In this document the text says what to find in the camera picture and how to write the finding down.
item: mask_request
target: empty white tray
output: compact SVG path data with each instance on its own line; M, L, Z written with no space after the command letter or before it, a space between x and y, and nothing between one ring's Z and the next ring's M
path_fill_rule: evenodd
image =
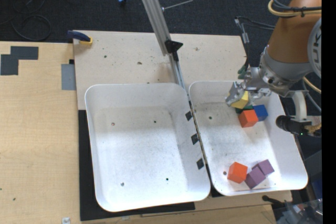
M99 205L111 212L198 201L210 192L186 91L99 84L85 94Z
M211 180L216 190L226 196L274 190L303 189L308 175L294 136L276 126L276 118L285 115L279 96L272 93L255 102L268 112L264 121L242 127L235 108L225 103L233 81L198 81L189 88L190 98L204 146ZM253 189L245 182L228 180L233 162L251 168L268 159L274 172Z

